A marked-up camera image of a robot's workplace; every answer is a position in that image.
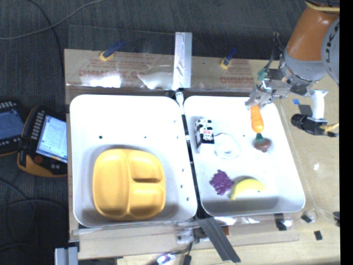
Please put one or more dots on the yellow banana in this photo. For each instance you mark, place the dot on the yellow banana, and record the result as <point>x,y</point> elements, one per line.
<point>248,186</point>

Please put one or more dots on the white plastic tray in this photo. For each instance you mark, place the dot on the white plastic tray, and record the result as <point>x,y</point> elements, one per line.
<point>248,203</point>
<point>124,120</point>

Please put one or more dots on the brown cardboard board red print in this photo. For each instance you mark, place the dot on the brown cardboard board red print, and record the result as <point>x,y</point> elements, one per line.
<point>209,73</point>

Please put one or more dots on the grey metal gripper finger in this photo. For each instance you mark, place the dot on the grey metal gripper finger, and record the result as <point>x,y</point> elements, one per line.
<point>267,99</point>
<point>253,98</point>

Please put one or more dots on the brown doughnut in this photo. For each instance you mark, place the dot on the brown doughnut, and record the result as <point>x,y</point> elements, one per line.
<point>262,145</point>

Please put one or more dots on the yellow divided plate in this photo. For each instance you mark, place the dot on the yellow divided plate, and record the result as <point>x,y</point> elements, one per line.
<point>121,186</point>

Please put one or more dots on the black and white carton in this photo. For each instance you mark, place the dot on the black and white carton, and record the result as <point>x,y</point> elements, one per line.
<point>205,131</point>

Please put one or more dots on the orange carrot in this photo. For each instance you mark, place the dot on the orange carrot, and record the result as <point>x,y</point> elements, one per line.
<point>256,120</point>

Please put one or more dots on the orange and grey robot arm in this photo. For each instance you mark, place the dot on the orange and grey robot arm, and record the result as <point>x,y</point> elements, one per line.
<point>306,34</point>

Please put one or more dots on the black cylinder on white bracket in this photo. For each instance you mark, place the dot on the black cylinder on white bracket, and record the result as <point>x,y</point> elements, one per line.
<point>317,109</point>

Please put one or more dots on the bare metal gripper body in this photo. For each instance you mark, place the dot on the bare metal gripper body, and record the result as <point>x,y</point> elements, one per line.
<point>278,87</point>

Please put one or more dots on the purple grapes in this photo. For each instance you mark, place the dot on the purple grapes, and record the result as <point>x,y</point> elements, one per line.
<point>220,181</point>

